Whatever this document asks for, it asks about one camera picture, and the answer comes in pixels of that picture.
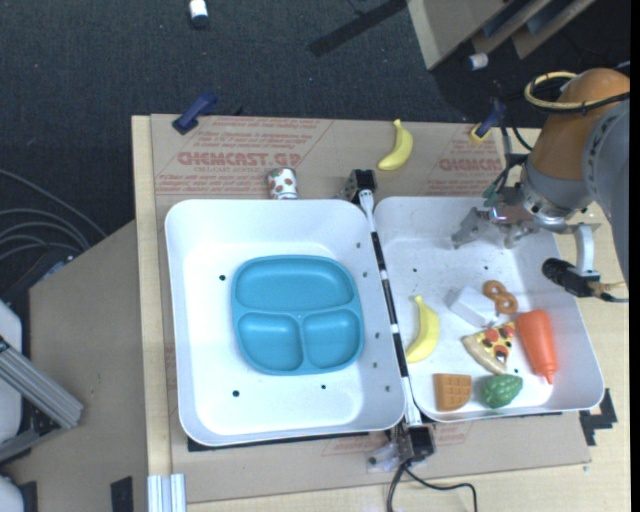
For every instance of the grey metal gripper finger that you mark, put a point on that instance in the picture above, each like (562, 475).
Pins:
(472, 227)
(514, 237)

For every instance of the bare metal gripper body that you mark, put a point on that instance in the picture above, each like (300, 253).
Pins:
(515, 215)

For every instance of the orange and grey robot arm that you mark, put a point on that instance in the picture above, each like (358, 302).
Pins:
(565, 135)

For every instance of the white plastic tray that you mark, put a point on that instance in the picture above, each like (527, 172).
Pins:
(210, 350)
(430, 250)

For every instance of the brown pretzel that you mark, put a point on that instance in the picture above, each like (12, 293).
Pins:
(506, 302)

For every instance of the white box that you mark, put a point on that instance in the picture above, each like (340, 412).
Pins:
(472, 306)

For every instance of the thin black and white rod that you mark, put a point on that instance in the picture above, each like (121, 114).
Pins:
(384, 272)

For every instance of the orange carrot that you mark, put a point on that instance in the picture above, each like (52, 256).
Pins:
(537, 340)

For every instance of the yellow banana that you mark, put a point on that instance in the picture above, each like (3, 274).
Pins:
(400, 147)
(426, 335)

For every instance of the pizza slice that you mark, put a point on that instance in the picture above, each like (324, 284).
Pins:
(492, 347)

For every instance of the green grapes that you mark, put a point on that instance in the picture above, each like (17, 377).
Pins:
(501, 391)

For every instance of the small white bottle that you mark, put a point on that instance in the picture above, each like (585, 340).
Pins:
(198, 11)
(479, 60)

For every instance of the orange waffle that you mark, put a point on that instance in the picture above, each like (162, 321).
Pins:
(451, 391)

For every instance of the white can with red print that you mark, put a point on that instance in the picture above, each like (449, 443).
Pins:
(282, 184)

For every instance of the blue divided plate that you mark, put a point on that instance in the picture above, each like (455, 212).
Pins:
(295, 310)

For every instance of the brown cardboard board, red print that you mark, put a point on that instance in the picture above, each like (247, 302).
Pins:
(240, 150)

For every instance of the black cylinder on white bracket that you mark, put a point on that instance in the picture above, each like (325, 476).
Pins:
(567, 276)

